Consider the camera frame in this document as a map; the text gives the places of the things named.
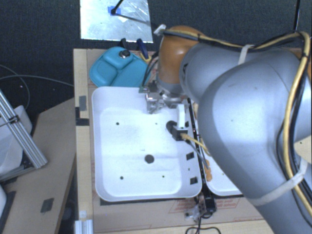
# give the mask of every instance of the black dot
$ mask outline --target black dot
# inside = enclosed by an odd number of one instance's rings
[[[147,156],[145,156],[145,161],[146,161],[148,164],[153,163],[154,160],[155,160],[155,159],[154,159],[153,155],[148,154]]]

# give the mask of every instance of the dark floor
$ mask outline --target dark floor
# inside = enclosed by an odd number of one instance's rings
[[[301,0],[298,30],[311,34],[312,0]],[[148,0],[151,22],[188,25],[208,36],[238,43],[259,43],[293,28],[296,0]],[[73,49],[115,46],[116,42],[80,39],[79,0],[0,0],[0,64],[23,75],[44,76],[73,84]],[[157,50],[160,38],[148,50]],[[299,42],[288,46],[299,46]],[[18,78],[0,67],[0,88],[15,107],[26,105]],[[44,110],[74,96],[70,86],[25,78],[30,90],[27,113],[32,121]],[[73,207],[71,190],[68,208]],[[70,233],[74,213],[64,216],[61,233]]]

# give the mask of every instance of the metal sheet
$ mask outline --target metal sheet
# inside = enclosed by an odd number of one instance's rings
[[[147,0],[124,0],[112,16],[109,7],[119,0],[80,0],[82,39],[153,42]]]

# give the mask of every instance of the black metal bar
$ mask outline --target black metal bar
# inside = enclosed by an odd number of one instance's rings
[[[296,31],[297,27],[298,27],[298,22],[299,22],[299,9],[300,9],[300,1],[301,0],[297,0],[297,4],[296,4],[296,12],[295,12],[295,16],[294,16],[294,22],[293,22],[293,30]]]
[[[121,5],[121,3],[123,2],[124,0],[119,0],[119,2],[117,3],[117,5],[114,7],[114,9],[111,10],[111,14],[114,15],[116,14],[116,10],[118,9],[118,7]]]

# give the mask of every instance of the white tape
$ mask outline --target white tape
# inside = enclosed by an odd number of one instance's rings
[[[291,179],[287,180],[285,183],[283,183],[273,191],[269,192],[268,194],[260,198],[248,198],[248,201],[251,202],[254,206],[261,206],[281,197],[284,193],[293,189],[297,184],[299,184],[303,180],[307,168],[308,162],[302,158],[300,161],[299,171],[295,176],[293,176]]]
[[[242,63],[245,62],[245,59],[246,59],[246,55],[247,55],[247,52],[248,50],[253,47],[254,45],[251,45],[251,44],[247,44],[245,45],[241,52],[240,52],[240,56],[239,56],[239,59],[238,59],[238,65],[241,65]]]

